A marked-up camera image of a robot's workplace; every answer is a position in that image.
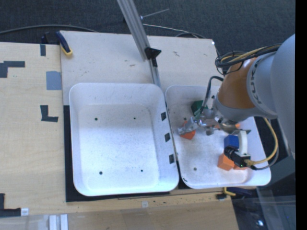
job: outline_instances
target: black object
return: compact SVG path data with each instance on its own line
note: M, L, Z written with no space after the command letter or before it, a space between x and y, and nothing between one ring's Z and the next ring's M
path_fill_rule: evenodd
M150 59L152 61L154 67L158 67L156 57L161 52L162 51L160 49L155 49L155 48L150 48L150 47L145 48L145 54L147 56L147 59Z
M164 121L166 119L166 112L161 113L161 120Z
M41 37L41 44L58 45L59 41L55 36L52 36L50 32L45 32L44 35Z
M226 194L217 194L217 195L215 195L215 197L218 200L223 200L223 199L227 198L227 195Z
M165 142L168 142L171 139L171 135L169 133L164 135Z
M70 118L69 105L64 106L64 150L65 150L66 202L94 201L94 200L126 198L126 197L136 197L136 196L159 196L159 195L169 194L169 192L160 192L160 193L142 193L142 194L125 194L125 195L85 196L79 193L73 184L72 153L71 153L71 118Z
M203 100L194 101L193 104L191 105L191 110L194 116L195 116L195 112L201 108L202 103L203 103Z
M225 147L224 154L227 158L232 160L235 163L235 165L241 168L247 167L247 164L244 162L244 160L250 159L249 155L245 154L244 156L242 156L241 154L237 152L237 148L232 147L232 146Z
M249 190L241 187L228 187L227 191L243 196L253 196L255 194L255 190Z
M173 154L169 155L168 158L170 164L175 162L175 156Z

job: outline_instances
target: black cable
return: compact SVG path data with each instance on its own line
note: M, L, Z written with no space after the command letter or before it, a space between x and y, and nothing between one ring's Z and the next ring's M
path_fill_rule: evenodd
M206 105L206 102L207 102L207 100L209 99L209 94L210 94L210 90L211 90L211 81L212 81L212 79L217 79L217 80L219 80L219 81L223 81L223 80L224 80L223 78L218 77L218 76L212 76L212 77L210 77L209 82L208 82L208 86L207 86L206 95L205 95L205 98L204 98L204 100L203 100L203 102L202 102L202 105L201 105L201 108L200 108L200 112L199 112L200 114L203 112L203 110L204 110L204 108L205 108L205 105Z
M233 71L228 71L228 69L229 69L230 67L227 67L227 68L224 67L224 68L223 68L223 72L220 72L220 70L219 70L218 68L216 68L216 70L217 70L220 74L222 74L222 75L225 77L225 76L228 75L229 73L233 73L233 72L239 71L239 70L242 68L243 63L244 63L244 61L241 62L241 65L238 67L238 69L233 70Z
M256 58L256 57L264 55L264 54L276 52L279 49L279 46L280 46L280 44L274 44L274 45L271 45L271 46L266 46L264 48L259 49L259 51L255 52L255 53L253 53L249 56L246 56L244 58L241 58L239 60L234 60L234 61L231 61L231 60L237 58L238 56L244 54L245 52L233 51L233 52L230 52L230 53L219 55L215 59L215 65L216 65L217 68L230 67L232 65L235 65L237 63L241 63L241 62L248 60L248 59L251 59L251 58Z
M46 25L31 25L31 26L25 26L25 27L10 29L10 30L6 30L6 31L0 32L0 35L7 34L7 33L18 32L18 31L22 31L22 30L44 28L44 27L66 27L66 28L73 28L73 29L79 29L79 30L83 30L83 31L98 33L98 31L95 31L95 30L92 30L92 29L88 29L88 28L85 28L85 27L81 27L81 26L60 25L60 24L46 24Z

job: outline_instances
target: aluminum rod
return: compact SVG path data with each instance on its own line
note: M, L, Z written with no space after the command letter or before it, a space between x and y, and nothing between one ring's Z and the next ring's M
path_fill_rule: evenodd
M128 0L129 2L129 5L130 5L130 8L132 9L132 12L133 12L133 15L134 15L134 18L135 18L135 21L137 23L137 27L138 27L138 30L140 31L141 35L142 35L142 38L145 42L145 44L147 46L149 46L149 42L148 42L148 39L147 39L147 35L146 35L146 32L144 30L144 26L142 24L142 21L141 21L141 17L136 9L136 6L134 4L134 1L133 0Z
M119 7L124 15L126 23L130 29L133 39L137 45L137 48L141 54L143 60L147 60L145 49L150 47L144 26L142 24L141 17L136 9L133 0L117 0ZM152 74L153 83L161 87L159 78L159 72L157 66L154 66L153 60L149 59L150 70Z
M145 49L145 45L142 44L141 42L141 37L138 35L137 31L136 31L136 27L133 25L133 22L131 21L131 15L129 14L129 11L127 9L127 3L125 2L126 0L117 0L118 1L118 4L119 4L119 7L125 17L125 20L126 20L126 23L131 31L131 34L134 38L134 41L137 45L137 48L141 54L141 57L143 60L146 60L147 57L146 57L146 54L144 52L144 49Z

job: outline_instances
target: wooden table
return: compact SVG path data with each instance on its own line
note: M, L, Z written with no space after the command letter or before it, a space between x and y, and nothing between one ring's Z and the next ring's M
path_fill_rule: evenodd
M211 72L216 74L216 52L212 40L181 38L187 45L196 42L203 46L196 46L198 51L195 54L202 54L202 65L197 67L190 58L183 57L186 52L168 49L177 44L179 38L172 38L172 43L168 44L165 37L149 39L152 45L164 42L162 52L166 53L159 56L158 63L173 59L177 68L186 68L180 73L170 71L167 64L159 65L163 90L173 84L171 76L174 73L179 75L178 79L184 79L186 85L200 81L206 85L206 78L200 75L204 71L210 76ZM8 66L7 77L0 78L0 193L5 193L5 208L29 209L28 222L37 219L37 215L45 219L43 215L68 214L70 229L74 229L76 222L83 222L87 229L92 229L91 226L95 229L94 226L101 226L105 218L108 219L104 221L105 229L131 229L133 224L138 224L134 214L138 211L146 215L151 229L187 229L184 226L189 226L189 229L202 229L203 226L206 229L238 229L230 197L223 201L215 197L221 193L221 188L175 189L169 195L66 202L64 94L62 90L47 90L46 80L47 72L55 71L67 76L61 69L61 54L58 45L0 43L0 64ZM10 66L9 61L24 62L24 67ZM196 81L185 77L193 69ZM58 117L57 122L42 121L41 105L48 105L48 116ZM26 218L2 219L0 229L7 222L22 223Z

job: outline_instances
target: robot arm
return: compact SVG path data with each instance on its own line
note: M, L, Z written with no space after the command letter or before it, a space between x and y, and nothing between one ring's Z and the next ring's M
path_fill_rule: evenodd
M218 57L216 65L228 70L212 108L204 109L206 94L198 113L178 129L179 134L206 124L208 129L219 125L231 134L248 117L277 118L295 158L295 34L281 45Z

